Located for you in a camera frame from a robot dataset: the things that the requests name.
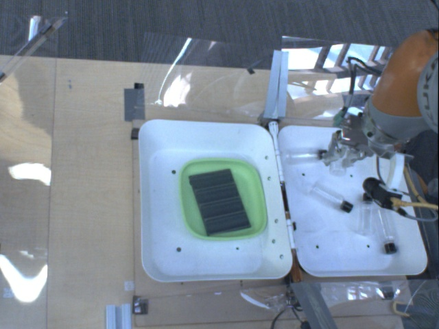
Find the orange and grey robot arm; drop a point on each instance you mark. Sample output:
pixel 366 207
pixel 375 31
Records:
pixel 394 81

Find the black ribbed rectangular block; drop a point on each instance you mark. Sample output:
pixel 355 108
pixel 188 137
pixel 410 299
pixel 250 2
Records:
pixel 219 202

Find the green square plate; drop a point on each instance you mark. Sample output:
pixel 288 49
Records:
pixel 257 197

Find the white plastic tray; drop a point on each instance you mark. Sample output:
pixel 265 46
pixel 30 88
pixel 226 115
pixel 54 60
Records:
pixel 164 218
pixel 326 245

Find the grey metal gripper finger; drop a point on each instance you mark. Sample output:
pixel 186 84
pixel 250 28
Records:
pixel 334 149
pixel 353 156

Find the clear plastic bottle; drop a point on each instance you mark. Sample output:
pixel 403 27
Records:
pixel 337 169
pixel 387 228
pixel 303 156
pixel 329 195
pixel 365 218

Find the thin black and white rod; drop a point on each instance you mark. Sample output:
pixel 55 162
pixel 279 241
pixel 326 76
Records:
pixel 279 163

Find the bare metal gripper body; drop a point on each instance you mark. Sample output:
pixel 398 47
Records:
pixel 356 134

